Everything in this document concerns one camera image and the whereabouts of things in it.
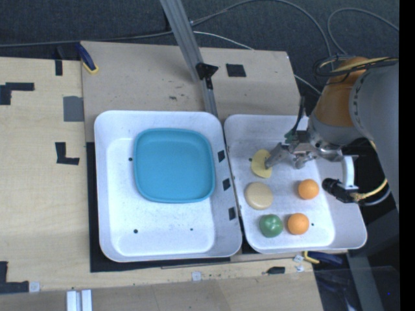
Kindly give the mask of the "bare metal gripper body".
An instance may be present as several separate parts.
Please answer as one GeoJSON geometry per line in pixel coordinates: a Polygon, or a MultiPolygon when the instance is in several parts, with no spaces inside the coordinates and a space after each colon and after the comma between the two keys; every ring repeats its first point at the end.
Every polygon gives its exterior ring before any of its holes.
{"type": "Polygon", "coordinates": [[[318,133],[309,130],[288,132],[287,146],[290,154],[303,161],[321,157],[330,162],[337,162],[344,156],[341,146],[327,142],[318,133]]]}

